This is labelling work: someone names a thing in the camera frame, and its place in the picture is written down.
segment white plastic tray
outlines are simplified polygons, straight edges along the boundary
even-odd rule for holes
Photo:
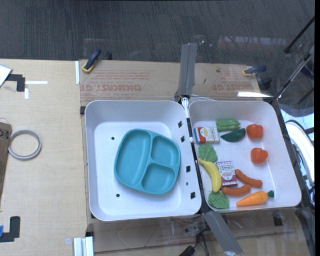
[[[256,206],[237,207],[236,202],[243,196],[228,196],[229,209],[215,211],[231,212],[268,208],[294,207],[301,201],[301,190],[290,161],[283,139],[277,115],[273,107],[264,101],[194,101],[189,105],[189,114],[194,127],[216,126],[218,119],[236,119],[241,128],[250,124],[262,125],[263,136],[258,140],[250,140],[248,136],[238,142],[212,144],[220,161],[232,161],[235,169],[240,169],[247,176],[263,181],[262,188],[251,188],[251,193],[258,190],[274,191],[274,198],[269,198],[265,204]],[[264,164],[254,164],[250,152],[253,148],[263,148],[269,156]],[[211,179],[207,171],[200,166],[205,199],[212,191]]]
[[[180,168],[169,192],[148,194],[116,179],[114,163],[118,147],[126,132],[134,128],[161,134],[178,145]],[[187,216],[199,211],[202,203],[199,183],[181,105],[174,101],[93,101],[85,109],[85,130],[89,205],[97,219],[117,221]]]

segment small box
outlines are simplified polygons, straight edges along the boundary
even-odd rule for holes
[[[231,187],[238,185],[238,179],[235,174],[234,165],[232,161],[216,162],[222,178],[222,187]]]
[[[220,141],[217,127],[195,127],[193,131],[197,144],[218,143]]]

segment sausage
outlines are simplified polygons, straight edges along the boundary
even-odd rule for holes
[[[249,184],[252,187],[259,188],[259,187],[262,187],[262,185],[263,185],[262,180],[250,178],[247,175],[245,175],[242,171],[240,171],[239,169],[235,169],[234,173],[239,181],[241,181],[245,184]]]
[[[241,187],[235,187],[235,188],[224,186],[221,189],[222,193],[228,196],[240,196],[249,192],[250,190],[251,190],[251,186],[249,184],[245,184]]]

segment green vegetable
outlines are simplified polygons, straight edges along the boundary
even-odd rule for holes
[[[211,191],[208,198],[208,203],[218,209],[229,208],[229,198],[223,193],[214,193]]]
[[[230,125],[230,126],[217,126],[218,132],[228,131],[228,130],[238,130],[240,125]]]
[[[200,145],[198,155],[203,161],[216,162],[218,160],[216,151],[211,145]]]
[[[216,126],[238,126],[240,123],[235,119],[216,120]]]
[[[246,129],[242,128],[239,130],[234,130],[232,132],[221,135],[220,138],[224,139],[227,142],[237,142],[240,141],[246,135]]]

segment orange carrot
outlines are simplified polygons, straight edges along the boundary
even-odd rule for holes
[[[264,191],[258,191],[255,193],[252,193],[244,198],[242,198],[240,201],[236,202],[236,206],[254,206],[254,205],[260,205],[265,203],[269,198],[273,198],[275,196],[275,193],[270,190],[268,193]]]

